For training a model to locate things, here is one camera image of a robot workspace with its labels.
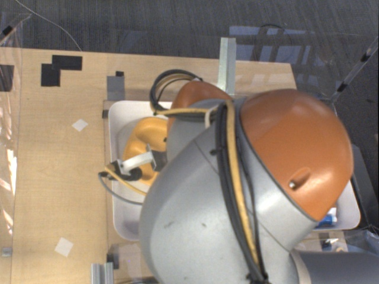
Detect blue and white bottle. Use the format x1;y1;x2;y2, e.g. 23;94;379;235
314;214;338;229

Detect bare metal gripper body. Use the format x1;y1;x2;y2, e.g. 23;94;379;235
151;150;169;172

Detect white plastic tray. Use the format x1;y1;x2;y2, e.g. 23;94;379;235
312;178;362;231
107;100;174;242

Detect black cylinder on white bracket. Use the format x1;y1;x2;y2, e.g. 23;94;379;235
110;151;156;181

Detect pale wood board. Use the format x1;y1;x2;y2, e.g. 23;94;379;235
105;53;350;284

